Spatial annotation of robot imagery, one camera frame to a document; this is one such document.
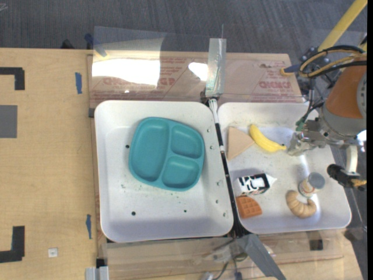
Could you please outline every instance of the black corner marker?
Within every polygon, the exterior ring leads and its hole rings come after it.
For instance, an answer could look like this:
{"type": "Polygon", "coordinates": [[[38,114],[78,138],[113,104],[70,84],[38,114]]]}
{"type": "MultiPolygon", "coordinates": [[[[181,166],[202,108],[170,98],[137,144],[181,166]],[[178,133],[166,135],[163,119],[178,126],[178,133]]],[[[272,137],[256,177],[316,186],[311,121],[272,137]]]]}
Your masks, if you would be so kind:
{"type": "Polygon", "coordinates": [[[0,75],[14,75],[14,90],[24,90],[24,70],[22,68],[0,67],[0,75]]]}
{"type": "Polygon", "coordinates": [[[0,263],[21,261],[24,257],[24,226],[13,226],[12,248],[0,251],[0,263]]]}

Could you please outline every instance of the wooden surface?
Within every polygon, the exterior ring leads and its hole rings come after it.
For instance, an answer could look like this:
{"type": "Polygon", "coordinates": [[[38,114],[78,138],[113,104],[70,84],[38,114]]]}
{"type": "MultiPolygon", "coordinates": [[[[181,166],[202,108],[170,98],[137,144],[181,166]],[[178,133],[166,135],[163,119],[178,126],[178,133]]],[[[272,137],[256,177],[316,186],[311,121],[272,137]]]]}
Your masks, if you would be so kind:
{"type": "MultiPolygon", "coordinates": [[[[13,76],[0,75],[0,105],[18,106],[17,138],[0,138],[0,251],[10,250],[13,226],[26,230],[25,256],[0,264],[2,280],[84,279],[85,268],[96,264],[88,54],[0,48],[0,66],[20,66],[26,76],[26,90],[14,91],[13,76]],[[75,72],[82,75],[82,94],[77,93],[75,72]],[[49,258],[48,249],[54,247],[58,256],[49,258]]],[[[342,256],[282,264],[280,269],[288,279],[362,279],[350,242],[340,236],[338,243],[342,256]]],[[[263,276],[256,268],[245,268],[245,279],[263,276]]]]}

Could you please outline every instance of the banana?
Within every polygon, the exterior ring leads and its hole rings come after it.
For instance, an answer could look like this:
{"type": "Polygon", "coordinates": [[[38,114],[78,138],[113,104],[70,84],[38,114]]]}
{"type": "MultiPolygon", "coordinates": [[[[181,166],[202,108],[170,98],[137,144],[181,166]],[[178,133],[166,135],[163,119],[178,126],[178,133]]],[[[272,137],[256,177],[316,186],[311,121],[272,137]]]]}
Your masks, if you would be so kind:
{"type": "Polygon", "coordinates": [[[252,124],[250,126],[250,136],[255,141],[256,144],[258,144],[261,148],[264,148],[268,152],[276,152],[279,150],[285,150],[285,145],[280,145],[275,141],[272,141],[265,137],[263,133],[259,130],[259,128],[252,124]]]}

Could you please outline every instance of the dark gray carpet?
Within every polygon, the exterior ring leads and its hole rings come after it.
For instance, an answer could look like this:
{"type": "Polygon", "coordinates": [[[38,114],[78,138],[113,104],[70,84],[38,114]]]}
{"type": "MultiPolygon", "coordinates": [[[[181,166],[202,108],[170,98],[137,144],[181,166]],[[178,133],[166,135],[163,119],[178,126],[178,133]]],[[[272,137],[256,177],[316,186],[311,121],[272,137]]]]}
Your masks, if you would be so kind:
{"type": "MultiPolygon", "coordinates": [[[[75,48],[86,48],[84,35],[93,34],[95,26],[220,37],[224,25],[228,52],[287,53],[297,63],[320,45],[353,1],[0,0],[0,47],[60,48],[68,39],[75,48]]],[[[338,44],[359,44],[367,20],[365,8],[338,44]]],[[[348,195],[359,209],[350,238],[367,279],[366,192],[348,195]]]]}

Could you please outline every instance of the croissant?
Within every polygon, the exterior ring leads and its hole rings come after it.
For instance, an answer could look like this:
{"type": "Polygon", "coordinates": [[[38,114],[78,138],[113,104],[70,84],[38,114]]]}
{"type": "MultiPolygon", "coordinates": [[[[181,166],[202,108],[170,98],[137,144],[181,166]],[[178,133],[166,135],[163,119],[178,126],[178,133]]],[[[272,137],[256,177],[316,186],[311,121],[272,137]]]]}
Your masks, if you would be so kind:
{"type": "Polygon", "coordinates": [[[307,199],[307,203],[304,204],[297,199],[298,192],[289,191],[286,194],[286,203],[290,208],[291,212],[299,218],[308,218],[316,212],[316,203],[313,200],[307,199]]]}

